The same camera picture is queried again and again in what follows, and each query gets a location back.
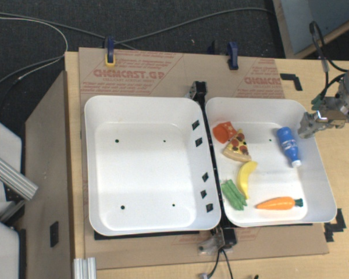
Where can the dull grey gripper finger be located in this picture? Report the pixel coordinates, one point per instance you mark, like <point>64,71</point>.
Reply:
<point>321,118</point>
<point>306,126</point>

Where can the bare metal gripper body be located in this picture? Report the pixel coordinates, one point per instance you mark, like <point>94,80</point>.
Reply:
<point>334,112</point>

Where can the blue plastic bottle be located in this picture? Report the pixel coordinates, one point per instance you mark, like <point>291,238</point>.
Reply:
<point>288,144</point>

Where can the white plastic tray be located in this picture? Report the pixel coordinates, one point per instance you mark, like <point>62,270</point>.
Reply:
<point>145,167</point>
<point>273,182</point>

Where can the toy pizza slice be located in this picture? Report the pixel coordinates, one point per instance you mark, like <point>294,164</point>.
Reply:
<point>237,149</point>

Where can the yellow banana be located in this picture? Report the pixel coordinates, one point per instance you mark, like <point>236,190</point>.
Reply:
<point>243,179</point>

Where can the orange carrot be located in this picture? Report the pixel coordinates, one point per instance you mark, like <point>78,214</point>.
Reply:
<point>277,203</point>

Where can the thin black rod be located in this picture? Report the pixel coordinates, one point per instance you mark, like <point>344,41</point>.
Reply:
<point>212,158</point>

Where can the green toy beans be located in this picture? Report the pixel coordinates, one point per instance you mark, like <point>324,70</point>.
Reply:
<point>234,197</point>

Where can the brown cardboard board red print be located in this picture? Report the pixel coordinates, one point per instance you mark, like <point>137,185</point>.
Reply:
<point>168,68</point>

